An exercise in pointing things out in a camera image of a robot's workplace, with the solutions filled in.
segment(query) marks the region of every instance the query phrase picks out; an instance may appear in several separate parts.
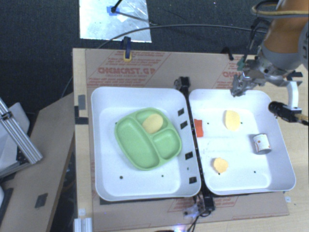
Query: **orange object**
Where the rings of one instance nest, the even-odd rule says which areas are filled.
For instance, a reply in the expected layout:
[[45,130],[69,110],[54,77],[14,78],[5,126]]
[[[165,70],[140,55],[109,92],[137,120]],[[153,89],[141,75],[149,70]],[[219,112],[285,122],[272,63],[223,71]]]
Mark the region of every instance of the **orange object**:
[[194,119],[195,131],[197,133],[197,137],[203,137],[203,120]]

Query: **yellow disc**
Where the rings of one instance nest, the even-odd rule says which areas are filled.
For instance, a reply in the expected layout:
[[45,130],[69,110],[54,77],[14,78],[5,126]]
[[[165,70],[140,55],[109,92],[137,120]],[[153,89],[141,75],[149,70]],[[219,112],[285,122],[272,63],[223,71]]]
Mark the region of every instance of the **yellow disc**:
[[153,134],[161,129],[163,125],[163,117],[159,114],[151,114],[142,123],[143,128],[149,134]]
[[237,131],[240,126],[240,116],[237,112],[227,110],[225,112],[225,126],[231,131]]
[[223,173],[228,168],[228,162],[222,158],[216,158],[213,162],[213,167],[218,173]]

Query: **tin can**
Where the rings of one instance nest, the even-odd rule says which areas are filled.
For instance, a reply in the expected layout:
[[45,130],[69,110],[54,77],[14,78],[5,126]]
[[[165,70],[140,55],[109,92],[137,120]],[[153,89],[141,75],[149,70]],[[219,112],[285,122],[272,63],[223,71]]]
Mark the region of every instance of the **tin can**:
[[258,155],[264,155],[271,151],[267,135],[264,133],[255,135],[253,137],[255,150]]

